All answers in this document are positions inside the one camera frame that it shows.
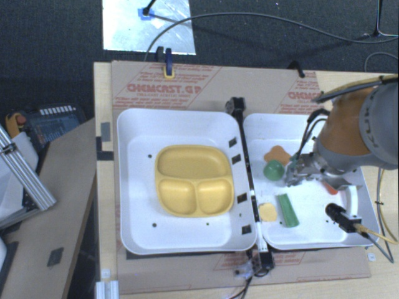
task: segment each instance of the brown object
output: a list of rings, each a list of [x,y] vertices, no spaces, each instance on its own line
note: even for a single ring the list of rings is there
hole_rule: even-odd
[[[335,103],[320,132],[319,140],[334,153],[358,156],[369,154],[359,128],[359,113],[373,88],[342,95]]]
[[[287,165],[289,163],[289,159],[291,158],[291,155],[288,154],[284,148],[282,148],[280,145],[275,145],[272,147],[272,149],[266,153],[263,156],[264,160],[269,162],[273,159],[276,161],[279,161],[283,166]]]

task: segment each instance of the white tray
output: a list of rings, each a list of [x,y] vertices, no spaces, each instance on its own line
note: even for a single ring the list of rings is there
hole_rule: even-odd
[[[286,187],[284,178],[273,182],[265,178],[263,169],[266,165],[263,156],[275,145],[282,146],[293,155],[300,145],[308,116],[281,114],[252,114],[244,121],[244,132],[251,162],[252,177],[258,205],[271,202],[277,210],[277,221],[262,222],[262,234],[268,244],[281,250],[314,249],[329,247],[350,247],[370,245],[371,243],[358,234],[347,234],[325,213],[325,207],[334,202],[347,207],[343,192],[337,195],[327,193],[325,187],[316,181],[304,181],[298,186]],[[322,128],[319,123],[313,132],[318,135]],[[313,141],[304,147],[303,153],[312,151]],[[372,202],[367,191],[361,170],[348,173],[345,179],[361,186],[358,189],[358,215],[362,224],[371,230],[379,231]],[[287,193],[299,220],[293,228],[284,227],[284,220],[277,195]]]
[[[256,228],[239,127],[233,117],[219,112],[188,112],[134,108],[117,121],[120,173],[121,236],[136,254],[219,252],[246,250],[256,240]],[[237,144],[229,147],[229,141]],[[169,145],[208,145],[230,160],[234,204],[220,216],[177,217],[158,201],[155,159]],[[231,158],[241,155],[241,161]],[[237,197],[247,194],[238,203]],[[243,227],[251,232],[243,234]]]

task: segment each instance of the yellow plate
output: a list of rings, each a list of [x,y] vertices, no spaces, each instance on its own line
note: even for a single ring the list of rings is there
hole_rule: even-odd
[[[162,207],[180,217],[218,216],[234,201],[233,176],[224,153],[211,146],[173,145],[155,161],[156,192]]]

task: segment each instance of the black connector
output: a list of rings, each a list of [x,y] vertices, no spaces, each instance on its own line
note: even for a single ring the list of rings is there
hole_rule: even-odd
[[[357,232],[353,225],[362,223],[362,218],[349,216],[343,207],[333,203],[327,205],[325,213],[347,233]]]

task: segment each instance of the metal plate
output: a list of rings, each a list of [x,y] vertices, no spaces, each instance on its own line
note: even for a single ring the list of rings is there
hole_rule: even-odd
[[[145,52],[152,40],[172,24],[155,17],[140,17],[139,10],[151,0],[102,0],[103,47],[105,50]],[[188,0],[156,0],[150,14],[179,21],[190,17]],[[170,47],[174,54],[195,55],[191,21],[174,27],[152,47]]]

